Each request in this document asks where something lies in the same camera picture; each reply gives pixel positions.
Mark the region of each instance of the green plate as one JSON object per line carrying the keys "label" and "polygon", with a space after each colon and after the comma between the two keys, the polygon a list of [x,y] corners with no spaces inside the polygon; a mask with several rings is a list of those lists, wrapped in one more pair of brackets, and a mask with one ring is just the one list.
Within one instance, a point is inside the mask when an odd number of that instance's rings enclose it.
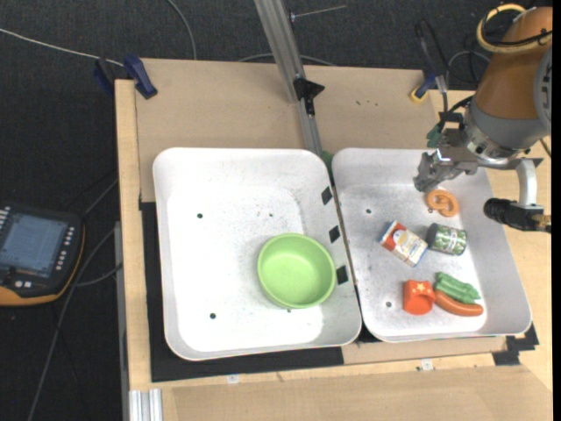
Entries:
{"label": "green plate", "polygon": [[321,304],[335,288],[335,264],[316,240],[287,233],[269,239],[259,253],[258,275],[266,295],[280,307]]}

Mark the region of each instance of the black floor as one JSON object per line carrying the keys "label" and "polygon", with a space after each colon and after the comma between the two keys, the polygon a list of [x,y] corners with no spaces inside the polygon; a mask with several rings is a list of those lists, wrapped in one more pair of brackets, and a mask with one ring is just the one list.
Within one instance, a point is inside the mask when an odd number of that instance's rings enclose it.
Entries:
{"label": "black floor", "polygon": [[[444,56],[472,47],[479,19],[502,3],[551,0],[285,0],[296,14],[301,54],[341,66],[427,71],[415,24],[426,19]],[[237,61],[267,53],[252,0],[173,0],[197,59]],[[193,57],[188,30],[164,0],[0,0],[0,29],[121,61]],[[436,56],[436,49],[431,45]],[[437,66],[442,68],[438,58]],[[83,214],[116,179],[114,102],[96,84],[94,59],[0,32],[0,202]],[[475,89],[484,63],[454,63],[453,89]],[[121,74],[119,68],[114,71]],[[119,220],[113,188],[86,217],[90,254]],[[112,239],[85,275],[115,265]],[[64,304],[0,308],[0,419],[27,419]],[[77,289],[37,404],[35,420],[121,418],[115,281]]]}

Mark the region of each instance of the yellow cable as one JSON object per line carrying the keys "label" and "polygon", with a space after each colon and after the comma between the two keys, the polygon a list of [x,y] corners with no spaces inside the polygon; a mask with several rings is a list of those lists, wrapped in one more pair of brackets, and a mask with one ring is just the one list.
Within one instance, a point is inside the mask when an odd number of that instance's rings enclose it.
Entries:
{"label": "yellow cable", "polygon": [[519,46],[494,46],[493,44],[490,44],[483,37],[483,24],[487,23],[489,20],[491,20],[493,17],[495,17],[497,14],[501,13],[502,11],[518,11],[522,14],[526,12],[526,8],[524,8],[519,4],[503,4],[497,8],[493,8],[492,10],[490,10],[487,13],[487,15],[480,20],[479,24],[477,25],[477,31],[475,34],[479,44],[487,51],[493,53],[507,53],[507,54],[518,53],[518,52],[523,52],[525,50],[531,50],[532,48],[541,46],[543,44],[547,44],[553,38],[553,33],[551,32],[540,39],[536,39],[533,42],[529,42],[528,44],[519,45]]}

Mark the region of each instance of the metal pole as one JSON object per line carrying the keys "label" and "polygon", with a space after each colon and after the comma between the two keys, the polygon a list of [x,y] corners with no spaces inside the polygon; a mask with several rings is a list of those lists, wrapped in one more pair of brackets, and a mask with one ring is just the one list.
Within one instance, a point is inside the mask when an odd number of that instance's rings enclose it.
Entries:
{"label": "metal pole", "polygon": [[300,120],[302,124],[302,134],[306,148],[312,153],[321,156],[322,145],[317,132],[316,119],[313,114],[309,114],[303,99],[298,101],[295,92],[294,82],[297,78],[306,78],[302,60],[296,47],[296,41],[292,27],[289,22],[289,15],[282,0],[253,0],[257,6],[257,12],[261,19],[261,24],[265,30],[265,35],[269,41],[269,46],[274,56],[274,60],[284,81],[284,87],[291,103],[299,104]]}

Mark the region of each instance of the sausage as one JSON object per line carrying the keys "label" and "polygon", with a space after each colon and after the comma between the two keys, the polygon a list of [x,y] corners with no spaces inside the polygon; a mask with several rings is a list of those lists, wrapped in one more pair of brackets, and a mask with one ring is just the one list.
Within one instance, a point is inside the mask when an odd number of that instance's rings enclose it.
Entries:
{"label": "sausage", "polygon": [[483,313],[483,306],[480,304],[464,304],[446,295],[442,290],[435,290],[435,303],[438,307],[459,315],[460,317],[477,317]]}
{"label": "sausage", "polygon": [[444,217],[454,217],[459,212],[456,197],[446,190],[434,189],[427,195],[427,204]]}

